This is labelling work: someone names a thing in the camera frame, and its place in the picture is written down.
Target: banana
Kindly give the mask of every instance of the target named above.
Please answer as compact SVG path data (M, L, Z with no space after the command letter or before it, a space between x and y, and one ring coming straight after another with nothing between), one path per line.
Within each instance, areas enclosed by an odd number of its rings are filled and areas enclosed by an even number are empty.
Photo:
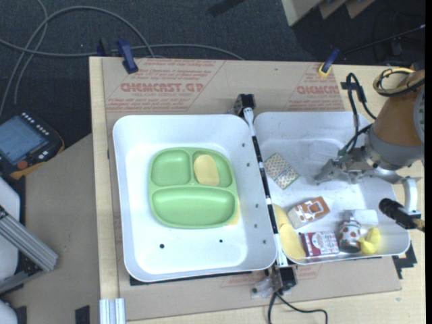
M366 238L361 237L358 242L363 253L374 254L378 250L380 240L381 234L378 228L374 227L367 232Z

